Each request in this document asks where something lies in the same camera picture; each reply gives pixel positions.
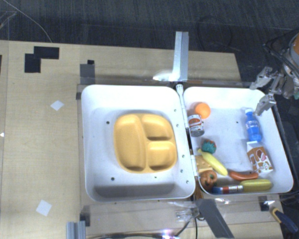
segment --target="brown and white carton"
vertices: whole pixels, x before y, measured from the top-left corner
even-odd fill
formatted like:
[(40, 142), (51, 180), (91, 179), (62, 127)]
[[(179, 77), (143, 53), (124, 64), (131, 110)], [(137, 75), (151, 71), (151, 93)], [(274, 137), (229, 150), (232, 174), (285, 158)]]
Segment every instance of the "brown and white carton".
[(247, 142), (247, 155), (255, 172), (261, 174), (273, 171), (274, 168), (268, 159), (265, 148), (259, 142)]

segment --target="orange fruit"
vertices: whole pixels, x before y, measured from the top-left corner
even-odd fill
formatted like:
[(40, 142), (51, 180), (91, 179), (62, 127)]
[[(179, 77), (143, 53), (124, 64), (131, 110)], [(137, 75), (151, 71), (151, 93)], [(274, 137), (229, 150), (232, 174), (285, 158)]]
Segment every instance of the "orange fruit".
[(195, 113), (200, 115), (202, 119), (206, 119), (210, 115), (210, 107), (208, 106), (208, 104), (199, 103), (195, 107)]

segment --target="yellow plate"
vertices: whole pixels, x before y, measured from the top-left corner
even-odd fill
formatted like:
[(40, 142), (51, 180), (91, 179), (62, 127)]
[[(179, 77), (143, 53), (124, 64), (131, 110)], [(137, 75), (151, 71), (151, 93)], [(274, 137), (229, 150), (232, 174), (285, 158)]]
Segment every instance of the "yellow plate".
[(171, 124), (162, 116), (128, 114), (114, 125), (118, 163), (132, 173), (154, 173), (172, 168), (177, 148)]

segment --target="water bottle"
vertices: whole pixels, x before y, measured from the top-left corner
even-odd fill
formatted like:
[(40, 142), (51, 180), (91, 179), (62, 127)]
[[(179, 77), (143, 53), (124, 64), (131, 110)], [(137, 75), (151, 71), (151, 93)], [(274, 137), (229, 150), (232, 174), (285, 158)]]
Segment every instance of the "water bottle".
[(246, 129), (248, 132), (249, 141), (261, 141), (262, 136), (259, 130), (259, 123), (253, 116), (253, 110), (246, 109), (245, 113), (247, 116)]

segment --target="white paper piece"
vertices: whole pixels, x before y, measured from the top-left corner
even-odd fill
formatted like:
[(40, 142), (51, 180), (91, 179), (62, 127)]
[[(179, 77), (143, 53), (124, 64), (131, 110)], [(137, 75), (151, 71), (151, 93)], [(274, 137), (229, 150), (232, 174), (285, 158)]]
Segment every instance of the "white paper piece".
[(53, 109), (55, 109), (56, 111), (58, 111), (62, 106), (64, 106), (64, 103), (62, 103), (61, 101), (55, 101), (53, 104), (51, 104), (51, 107)]
[(38, 205), (38, 208), (36, 208), (36, 211), (44, 216), (48, 216), (51, 207), (52, 207), (51, 204), (49, 204), (44, 200), (41, 200), (40, 204)]

